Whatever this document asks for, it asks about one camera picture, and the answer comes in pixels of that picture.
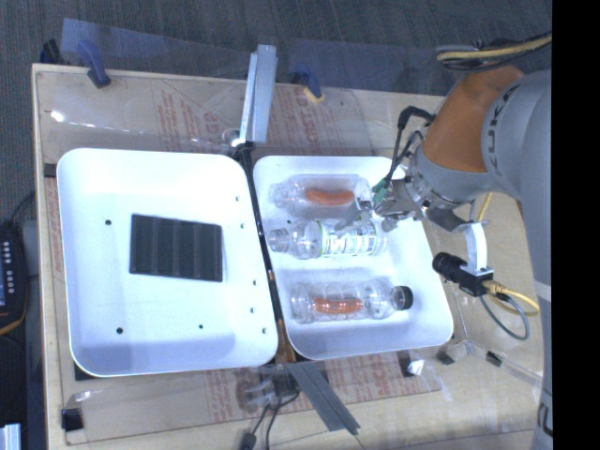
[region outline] clear plastic bottle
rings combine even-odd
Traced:
[[[354,174],[300,174],[271,187],[275,206],[302,218],[334,218],[356,198],[370,201],[371,188]]]
[[[381,223],[373,219],[357,222],[344,232],[336,232],[338,220],[298,220],[289,227],[272,230],[268,244],[272,251],[288,253],[296,259],[379,255],[387,244]]]
[[[348,283],[297,283],[292,315],[299,323],[388,318],[413,305],[413,291],[386,278]]]

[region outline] white plastic part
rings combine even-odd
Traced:
[[[285,209],[270,199],[269,188],[306,173],[359,174],[371,186],[391,165],[386,157],[264,157],[254,168],[254,180],[265,234],[293,221]],[[291,344],[311,360],[370,353],[393,352],[441,345],[453,332],[453,321],[440,276],[433,270],[433,256],[421,222],[400,221],[387,236],[387,246],[377,256],[298,260],[269,251],[276,277],[286,330]],[[314,322],[293,319],[291,297],[299,281],[360,281],[387,278],[394,285],[412,289],[412,307],[387,319]]]
[[[256,367],[273,357],[278,335],[263,255],[235,161],[76,149],[60,159],[57,178],[70,347],[84,371]],[[220,225],[223,280],[130,274],[134,213]]]

